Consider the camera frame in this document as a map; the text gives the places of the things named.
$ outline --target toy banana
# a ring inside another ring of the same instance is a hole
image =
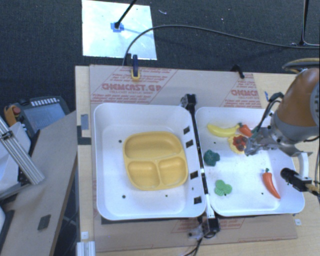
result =
[[[218,137],[230,137],[234,134],[236,134],[237,129],[240,127],[239,124],[237,124],[234,127],[231,128],[221,128],[218,126],[215,126],[213,124],[208,123],[206,126],[210,133],[212,133],[215,136]]]

